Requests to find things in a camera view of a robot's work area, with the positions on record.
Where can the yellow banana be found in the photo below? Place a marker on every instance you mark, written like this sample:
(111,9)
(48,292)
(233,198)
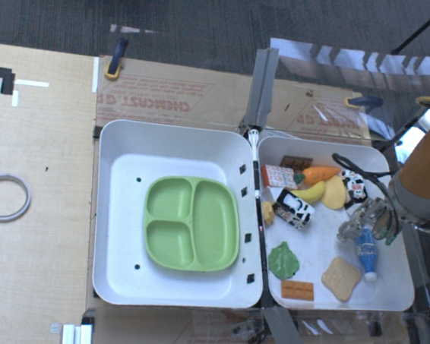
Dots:
(312,193)

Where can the small yellow lump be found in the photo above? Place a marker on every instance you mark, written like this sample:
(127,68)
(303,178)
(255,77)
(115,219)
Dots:
(268,212)

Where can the thin black and white rod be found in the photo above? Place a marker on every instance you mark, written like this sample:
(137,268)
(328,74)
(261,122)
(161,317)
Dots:
(257,179)

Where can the orange biscuit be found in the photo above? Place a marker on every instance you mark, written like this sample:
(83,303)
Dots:
(297,290)

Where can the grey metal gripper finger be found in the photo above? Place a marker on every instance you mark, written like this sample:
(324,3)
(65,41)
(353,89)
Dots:
(347,230)

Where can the black and white cow carton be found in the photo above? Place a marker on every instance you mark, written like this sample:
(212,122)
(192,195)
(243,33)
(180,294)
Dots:
(355,188)
(294,209)

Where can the brown cardboard board red print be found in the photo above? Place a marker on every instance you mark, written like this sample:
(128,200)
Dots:
(161,97)

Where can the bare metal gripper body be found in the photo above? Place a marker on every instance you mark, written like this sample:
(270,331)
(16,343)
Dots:
(371,214)

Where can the orange carrot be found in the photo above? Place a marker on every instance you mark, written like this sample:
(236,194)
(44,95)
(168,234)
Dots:
(320,173)

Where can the tan bread slice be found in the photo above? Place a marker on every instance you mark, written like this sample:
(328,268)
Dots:
(341,278)

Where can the white plastic tray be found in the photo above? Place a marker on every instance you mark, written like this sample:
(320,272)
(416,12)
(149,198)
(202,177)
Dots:
(123,211)
(318,239)

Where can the green divided plate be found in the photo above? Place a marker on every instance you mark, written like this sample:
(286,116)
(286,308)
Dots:
(210,220)

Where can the red and white packet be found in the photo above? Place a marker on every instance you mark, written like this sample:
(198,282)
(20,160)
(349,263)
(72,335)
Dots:
(277,176)

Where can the blue and white bottle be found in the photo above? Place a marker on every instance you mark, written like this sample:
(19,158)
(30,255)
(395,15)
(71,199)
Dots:
(367,254)

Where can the brown chocolate bar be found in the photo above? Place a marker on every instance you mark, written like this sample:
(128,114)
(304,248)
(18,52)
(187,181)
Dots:
(296,163)

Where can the green lettuce leaf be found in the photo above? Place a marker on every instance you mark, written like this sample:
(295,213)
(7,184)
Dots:
(282,261)

